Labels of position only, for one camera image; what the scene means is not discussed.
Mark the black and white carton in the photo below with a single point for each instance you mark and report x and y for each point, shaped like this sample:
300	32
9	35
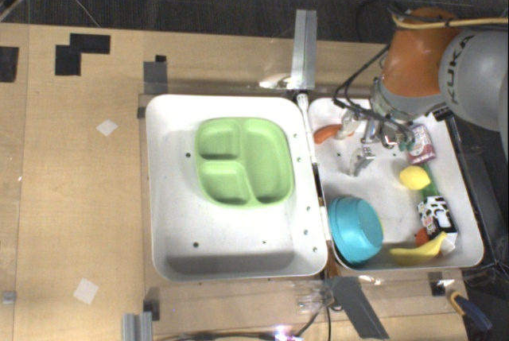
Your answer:
436	216

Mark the maroon carton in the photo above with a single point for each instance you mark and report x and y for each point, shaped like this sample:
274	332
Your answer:
422	144

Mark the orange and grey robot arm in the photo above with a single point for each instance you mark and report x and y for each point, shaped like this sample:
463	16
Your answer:
421	53

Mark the yellow banana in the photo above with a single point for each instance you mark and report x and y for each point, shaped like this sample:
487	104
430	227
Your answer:
417	254

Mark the orange sausage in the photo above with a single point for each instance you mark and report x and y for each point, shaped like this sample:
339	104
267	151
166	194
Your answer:
326	133

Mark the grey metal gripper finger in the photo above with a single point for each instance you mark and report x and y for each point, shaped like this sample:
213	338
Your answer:
389	140
362	160

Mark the white packet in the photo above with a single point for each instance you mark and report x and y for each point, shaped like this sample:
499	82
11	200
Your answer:
449	244

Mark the yellow lemon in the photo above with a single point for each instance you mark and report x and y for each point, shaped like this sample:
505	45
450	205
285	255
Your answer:
413	177

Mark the blue bowl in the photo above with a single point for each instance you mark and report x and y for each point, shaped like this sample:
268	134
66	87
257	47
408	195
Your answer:
358	230

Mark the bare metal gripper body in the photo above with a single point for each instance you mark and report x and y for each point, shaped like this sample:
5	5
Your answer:
381	125

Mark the green divided plate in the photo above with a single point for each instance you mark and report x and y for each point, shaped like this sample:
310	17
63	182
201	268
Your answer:
260	160

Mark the white plastic tray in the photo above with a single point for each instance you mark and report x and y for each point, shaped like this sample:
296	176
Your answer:
381	180
222	236

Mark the green stick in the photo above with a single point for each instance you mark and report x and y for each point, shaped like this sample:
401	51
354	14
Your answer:
430	184

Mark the orange carrot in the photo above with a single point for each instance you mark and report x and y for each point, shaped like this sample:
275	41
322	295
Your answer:
421	238

